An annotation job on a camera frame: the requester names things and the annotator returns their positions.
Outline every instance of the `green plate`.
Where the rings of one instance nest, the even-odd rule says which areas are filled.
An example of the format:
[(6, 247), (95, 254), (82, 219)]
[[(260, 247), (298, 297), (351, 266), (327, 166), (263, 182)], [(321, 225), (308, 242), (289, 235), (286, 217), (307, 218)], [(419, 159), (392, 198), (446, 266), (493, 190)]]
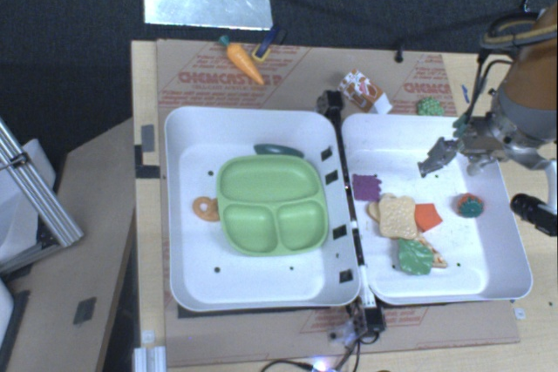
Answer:
[(322, 181), (298, 157), (231, 159), (217, 175), (217, 203), (228, 241), (244, 254), (304, 253), (320, 247), (327, 236)]

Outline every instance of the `orange block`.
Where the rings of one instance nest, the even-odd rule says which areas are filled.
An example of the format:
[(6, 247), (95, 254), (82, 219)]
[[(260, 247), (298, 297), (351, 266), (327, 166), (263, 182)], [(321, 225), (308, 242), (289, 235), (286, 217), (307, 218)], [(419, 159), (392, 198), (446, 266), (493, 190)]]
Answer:
[(415, 205), (415, 223), (424, 233), (442, 222), (433, 203), (419, 203)]

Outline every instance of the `green leaf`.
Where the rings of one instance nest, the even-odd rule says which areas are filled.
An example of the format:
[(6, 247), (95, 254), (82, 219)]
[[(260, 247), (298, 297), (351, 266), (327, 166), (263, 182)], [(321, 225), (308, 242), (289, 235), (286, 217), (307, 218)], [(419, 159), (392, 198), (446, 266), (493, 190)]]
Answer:
[(399, 265), (409, 274), (429, 274), (434, 255), (417, 240), (399, 239)]

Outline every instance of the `toy carrot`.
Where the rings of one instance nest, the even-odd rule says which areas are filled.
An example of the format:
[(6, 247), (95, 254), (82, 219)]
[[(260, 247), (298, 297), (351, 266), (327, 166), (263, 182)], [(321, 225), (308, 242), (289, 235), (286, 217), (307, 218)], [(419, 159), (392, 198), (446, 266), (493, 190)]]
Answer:
[(240, 44), (231, 44), (228, 36), (221, 36), (219, 43), (227, 47), (228, 59), (248, 77), (254, 79), (259, 85), (263, 85), (263, 78), (252, 59)]

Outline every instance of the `cardboard sheet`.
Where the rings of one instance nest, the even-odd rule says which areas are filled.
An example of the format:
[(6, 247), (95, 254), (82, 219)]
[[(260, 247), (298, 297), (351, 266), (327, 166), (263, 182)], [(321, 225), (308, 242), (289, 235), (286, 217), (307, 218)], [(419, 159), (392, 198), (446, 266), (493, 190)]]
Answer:
[[(252, 48), (253, 45), (245, 45), (248, 52)], [(259, 86), (229, 63), (218, 44), (159, 41), (159, 126), (162, 130), (168, 113), (183, 105), (313, 110), (323, 91), (336, 89), (352, 69), (360, 70), (384, 90), (393, 104), (391, 113), (414, 114), (416, 103), (432, 96), (444, 106), (446, 116), (455, 116), (441, 55), (406, 52), (401, 64), (393, 56), (391, 51), (274, 46), (269, 58), (259, 66), (266, 82)], [(356, 106), (346, 104), (344, 116), (357, 111)], [(160, 147), (160, 167), (164, 172), (163, 132), (160, 132)], [(343, 347), (331, 342), (328, 333), (347, 320), (344, 308), (226, 314), (192, 314), (180, 309), (168, 281), (165, 181), (161, 193), (167, 366), (343, 353)], [(385, 319), (386, 331), (377, 343), (363, 346), (363, 352), (520, 340), (508, 301), (387, 308)]]

